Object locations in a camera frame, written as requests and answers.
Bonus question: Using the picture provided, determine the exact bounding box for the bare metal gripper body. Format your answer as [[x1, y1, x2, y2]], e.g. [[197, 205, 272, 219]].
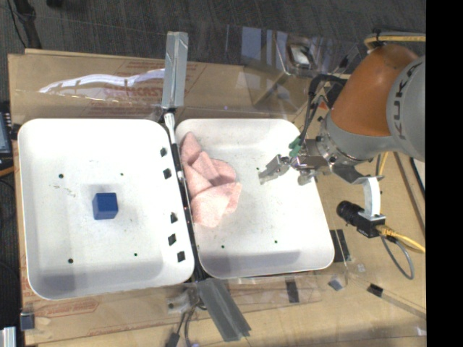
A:
[[290, 135, 363, 176]]

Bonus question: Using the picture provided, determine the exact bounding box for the pink foam piece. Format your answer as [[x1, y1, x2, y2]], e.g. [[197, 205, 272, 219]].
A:
[[189, 182, 243, 228], [190, 151, 222, 187], [179, 131, 204, 166], [182, 163, 213, 199], [210, 158, 238, 187]]

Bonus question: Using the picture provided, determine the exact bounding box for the white plastic tray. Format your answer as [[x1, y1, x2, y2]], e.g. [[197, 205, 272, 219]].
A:
[[174, 117, 336, 280], [17, 117, 196, 301]]

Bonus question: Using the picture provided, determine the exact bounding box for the thin black and white rod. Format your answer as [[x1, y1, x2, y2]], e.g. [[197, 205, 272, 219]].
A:
[[163, 111, 201, 283]]

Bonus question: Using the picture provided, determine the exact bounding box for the blue cube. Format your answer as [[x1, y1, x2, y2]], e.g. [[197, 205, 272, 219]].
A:
[[91, 192, 120, 221]]

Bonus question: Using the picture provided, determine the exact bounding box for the brown cardboard board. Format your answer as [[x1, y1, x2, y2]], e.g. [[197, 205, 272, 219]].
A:
[[7, 48, 323, 346]]

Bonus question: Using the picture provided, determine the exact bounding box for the black cylinder on white bracket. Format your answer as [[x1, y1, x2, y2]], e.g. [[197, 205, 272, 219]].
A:
[[336, 174, 387, 239]]

